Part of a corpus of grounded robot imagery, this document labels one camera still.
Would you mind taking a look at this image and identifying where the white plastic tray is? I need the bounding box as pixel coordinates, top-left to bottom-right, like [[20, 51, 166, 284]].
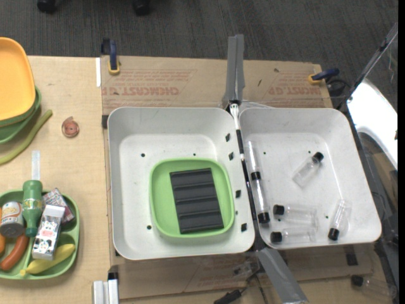
[[106, 106, 256, 262], [237, 107, 383, 251]]

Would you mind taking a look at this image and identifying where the black grooved rack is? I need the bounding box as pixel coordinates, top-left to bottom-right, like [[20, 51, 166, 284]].
[[169, 167, 225, 235]]

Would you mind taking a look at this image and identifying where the thin black and white rod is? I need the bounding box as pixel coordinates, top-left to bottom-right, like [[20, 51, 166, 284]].
[[229, 103, 259, 225]]

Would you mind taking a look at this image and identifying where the clear plastic bottle black cap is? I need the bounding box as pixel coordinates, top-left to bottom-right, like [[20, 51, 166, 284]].
[[247, 141, 263, 181], [351, 274, 397, 298], [254, 179, 271, 224], [291, 151, 325, 189], [327, 198, 353, 242], [270, 227, 318, 244], [272, 203, 319, 227]]

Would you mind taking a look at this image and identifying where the orange sausage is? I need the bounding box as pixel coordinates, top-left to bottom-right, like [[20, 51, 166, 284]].
[[0, 234, 30, 272]]

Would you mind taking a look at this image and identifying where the pink round slice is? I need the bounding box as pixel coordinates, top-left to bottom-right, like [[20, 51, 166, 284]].
[[61, 116, 80, 139]]

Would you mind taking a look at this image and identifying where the yellow banana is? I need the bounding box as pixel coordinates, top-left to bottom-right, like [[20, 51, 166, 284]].
[[20, 243, 77, 276]]

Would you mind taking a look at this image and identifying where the green bottle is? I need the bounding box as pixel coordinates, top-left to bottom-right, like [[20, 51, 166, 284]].
[[22, 179, 44, 238]]

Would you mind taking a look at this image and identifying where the white carton with cow print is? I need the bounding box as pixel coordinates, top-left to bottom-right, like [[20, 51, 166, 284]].
[[31, 204, 66, 262]]

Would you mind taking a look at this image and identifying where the red patterned packet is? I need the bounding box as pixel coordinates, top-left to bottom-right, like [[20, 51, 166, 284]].
[[42, 187, 76, 226]]

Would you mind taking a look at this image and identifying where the green divided plate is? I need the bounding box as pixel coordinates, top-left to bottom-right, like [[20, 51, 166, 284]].
[[0, 189, 80, 281]]

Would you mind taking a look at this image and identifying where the small can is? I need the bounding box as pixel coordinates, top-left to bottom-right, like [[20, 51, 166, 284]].
[[0, 201, 26, 239]]

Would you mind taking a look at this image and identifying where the orange plate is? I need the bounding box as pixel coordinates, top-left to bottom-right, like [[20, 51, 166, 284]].
[[0, 36, 37, 122]]

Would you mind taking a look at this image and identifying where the brown cardboard board red print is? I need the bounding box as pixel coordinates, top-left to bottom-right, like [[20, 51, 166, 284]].
[[100, 54, 375, 300]]

